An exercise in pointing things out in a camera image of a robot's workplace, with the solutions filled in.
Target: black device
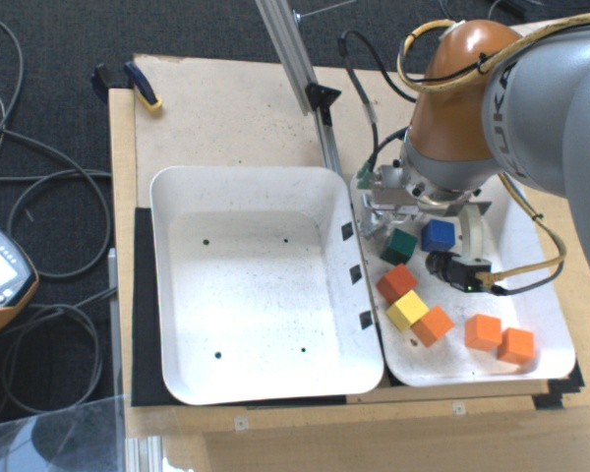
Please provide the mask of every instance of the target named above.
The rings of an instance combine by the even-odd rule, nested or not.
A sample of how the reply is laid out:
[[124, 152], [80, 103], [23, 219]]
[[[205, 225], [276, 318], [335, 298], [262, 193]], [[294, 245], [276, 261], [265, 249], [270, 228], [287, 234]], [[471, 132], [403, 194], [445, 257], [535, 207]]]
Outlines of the black device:
[[38, 284], [27, 254], [0, 230], [0, 329], [26, 305]]

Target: white tray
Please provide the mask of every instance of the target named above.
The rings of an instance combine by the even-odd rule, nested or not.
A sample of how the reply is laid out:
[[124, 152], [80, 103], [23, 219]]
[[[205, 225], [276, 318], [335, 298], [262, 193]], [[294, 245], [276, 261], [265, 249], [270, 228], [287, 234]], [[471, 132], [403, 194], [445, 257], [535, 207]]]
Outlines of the white tray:
[[176, 166], [153, 178], [150, 200], [173, 396], [204, 405], [376, 387], [383, 355], [361, 322], [371, 296], [356, 233], [344, 236], [353, 218], [338, 175]]
[[[543, 261], [545, 256], [535, 226], [510, 198], [498, 177], [490, 179], [482, 191], [479, 199], [493, 202], [483, 217], [484, 259], [492, 262], [492, 270], [501, 271]], [[362, 191], [352, 184], [351, 194], [355, 215], [360, 218]], [[418, 280], [415, 291], [429, 308], [439, 304], [455, 323], [447, 335], [430, 347], [425, 347], [410, 329], [400, 332], [387, 317], [385, 311], [388, 304], [376, 288], [376, 282], [393, 266], [379, 257], [384, 240], [362, 240], [381, 325], [384, 356], [391, 373], [401, 382], [413, 386], [549, 380], [567, 376], [574, 367], [575, 351], [553, 284], [509, 297], [463, 293], [453, 289], [426, 270], [428, 253], [422, 252], [419, 240], [422, 227], [428, 220], [430, 217], [425, 216], [398, 227], [418, 238], [415, 252], [406, 265]], [[457, 236], [457, 244], [451, 250], [460, 254], [459, 222], [456, 218], [447, 221], [455, 225]], [[517, 288], [548, 275], [544, 269], [500, 284], [505, 288]], [[476, 313], [500, 317], [503, 329], [514, 326], [531, 330], [535, 338], [535, 359], [518, 366], [497, 360], [495, 351], [467, 348], [464, 344], [465, 321]]]

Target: wooden block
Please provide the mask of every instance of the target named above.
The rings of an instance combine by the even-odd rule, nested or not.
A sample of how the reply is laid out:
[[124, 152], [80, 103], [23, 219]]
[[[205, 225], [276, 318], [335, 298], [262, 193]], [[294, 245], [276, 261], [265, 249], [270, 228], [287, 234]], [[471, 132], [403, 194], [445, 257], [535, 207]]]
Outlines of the wooden block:
[[533, 332], [521, 328], [508, 328], [502, 333], [502, 343], [497, 355], [499, 360], [512, 364], [524, 364], [535, 357]]
[[445, 313], [441, 306], [436, 305], [424, 317], [411, 326], [424, 346], [431, 346], [444, 337], [454, 327], [454, 322]]
[[409, 290], [386, 310], [386, 315], [396, 327], [404, 332], [424, 317], [428, 311], [428, 306], [415, 293], [415, 290]]
[[417, 245], [415, 236], [395, 228], [384, 244], [381, 259], [394, 266], [406, 264], [413, 257], [415, 245]]
[[454, 246], [454, 224], [433, 218], [422, 228], [421, 236], [424, 252], [446, 252]]
[[490, 351], [502, 343], [501, 319], [477, 313], [465, 323], [465, 345]]
[[376, 288], [389, 304], [393, 304], [415, 286], [417, 286], [417, 279], [404, 264], [397, 265], [388, 271], [376, 284]]

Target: clamp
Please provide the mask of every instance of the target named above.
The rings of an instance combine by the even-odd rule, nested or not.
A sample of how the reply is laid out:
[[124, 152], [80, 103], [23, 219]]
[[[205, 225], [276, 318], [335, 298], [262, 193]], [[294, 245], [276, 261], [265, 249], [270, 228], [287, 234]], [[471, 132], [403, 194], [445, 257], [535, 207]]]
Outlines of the clamp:
[[[138, 100], [142, 105], [150, 112], [159, 110], [162, 105], [161, 98], [155, 93], [142, 70], [133, 61], [125, 63], [123, 70], [129, 79], [129, 88], [137, 89]], [[109, 90], [121, 87], [112, 82], [109, 70], [104, 63], [94, 68], [90, 79], [94, 93], [105, 104], [109, 102]]]

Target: black hole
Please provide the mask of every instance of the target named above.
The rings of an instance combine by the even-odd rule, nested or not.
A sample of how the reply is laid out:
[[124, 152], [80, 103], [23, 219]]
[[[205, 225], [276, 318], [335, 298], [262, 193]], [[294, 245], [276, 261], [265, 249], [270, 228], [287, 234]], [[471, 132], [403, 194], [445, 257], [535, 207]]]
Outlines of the black hole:
[[372, 319], [372, 312], [369, 311], [364, 311], [363, 313], [361, 313], [359, 315], [359, 318], [361, 319], [361, 328], [365, 329], [368, 326], [370, 326], [374, 321]]
[[341, 234], [343, 235], [343, 241], [349, 239], [354, 234], [354, 227], [352, 226], [352, 222], [347, 222], [345, 225], [341, 226]]
[[352, 284], [356, 283], [363, 277], [363, 273], [361, 272], [361, 267], [359, 265], [354, 265], [350, 268], [350, 277], [352, 278]]

